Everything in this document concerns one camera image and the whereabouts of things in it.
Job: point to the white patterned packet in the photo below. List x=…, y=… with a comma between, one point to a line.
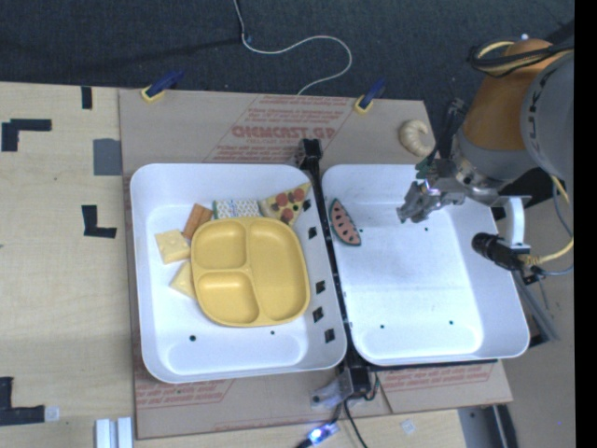
x=237, y=208

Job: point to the black cylinder on white bracket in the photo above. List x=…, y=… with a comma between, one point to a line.
x=501, y=245

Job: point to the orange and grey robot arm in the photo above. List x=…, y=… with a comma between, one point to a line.
x=508, y=110

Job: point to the yellow cheese wedge toy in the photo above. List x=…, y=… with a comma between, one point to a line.
x=184, y=280

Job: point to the pizza slice toy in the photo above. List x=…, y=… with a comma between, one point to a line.
x=285, y=203

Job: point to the white plastic tray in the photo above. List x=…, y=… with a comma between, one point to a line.
x=420, y=297
x=233, y=348

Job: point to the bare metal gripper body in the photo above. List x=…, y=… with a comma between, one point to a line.
x=459, y=186

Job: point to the beige croissant toy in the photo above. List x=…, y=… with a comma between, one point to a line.
x=414, y=137

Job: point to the brown cardboard board red print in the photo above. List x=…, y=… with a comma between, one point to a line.
x=196, y=124

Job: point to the yellow divided plate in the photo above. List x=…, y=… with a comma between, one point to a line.
x=252, y=271

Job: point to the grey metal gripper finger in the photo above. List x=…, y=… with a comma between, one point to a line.
x=422, y=211
x=406, y=206

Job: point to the orange wafer biscuit toy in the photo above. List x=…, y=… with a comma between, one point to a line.
x=195, y=220

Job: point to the yellow cheese block toy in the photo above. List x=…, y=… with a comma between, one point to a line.
x=171, y=246

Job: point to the watermelon slice toy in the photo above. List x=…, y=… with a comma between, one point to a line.
x=342, y=224

